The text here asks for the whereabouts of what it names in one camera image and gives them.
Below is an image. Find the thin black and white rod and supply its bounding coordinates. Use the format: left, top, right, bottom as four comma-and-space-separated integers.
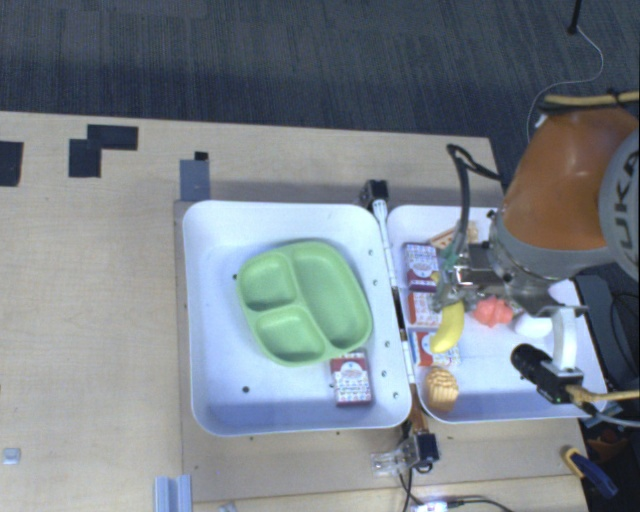
371, 198, 417, 387

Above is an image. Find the yellow banana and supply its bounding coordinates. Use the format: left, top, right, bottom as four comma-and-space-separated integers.
428, 296, 467, 355

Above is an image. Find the tan toy biscuit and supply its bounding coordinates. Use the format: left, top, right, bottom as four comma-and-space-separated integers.
428, 223, 480, 250

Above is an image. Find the pink toy croissant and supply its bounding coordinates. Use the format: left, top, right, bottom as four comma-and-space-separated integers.
471, 294, 517, 330

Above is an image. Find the green divided plate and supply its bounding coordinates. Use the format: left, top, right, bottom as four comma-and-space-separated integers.
235, 240, 375, 371

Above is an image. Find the yellow toy muffin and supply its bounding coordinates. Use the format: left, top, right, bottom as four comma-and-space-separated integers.
425, 365, 461, 414

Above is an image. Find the white plastic tray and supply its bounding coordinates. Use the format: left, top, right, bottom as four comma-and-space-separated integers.
181, 199, 414, 439
386, 203, 609, 426

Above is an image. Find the white toy egg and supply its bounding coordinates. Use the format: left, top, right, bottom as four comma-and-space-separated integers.
514, 312, 554, 340

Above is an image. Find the red and white carton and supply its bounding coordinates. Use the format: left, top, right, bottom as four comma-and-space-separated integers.
408, 328, 462, 369
406, 291, 445, 327
328, 350, 375, 408
401, 242, 442, 294

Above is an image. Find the black cylinder on white bracket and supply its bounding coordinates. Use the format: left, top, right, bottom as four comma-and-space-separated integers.
509, 304, 586, 404

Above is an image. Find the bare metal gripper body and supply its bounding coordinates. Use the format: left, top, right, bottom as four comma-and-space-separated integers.
448, 241, 553, 315

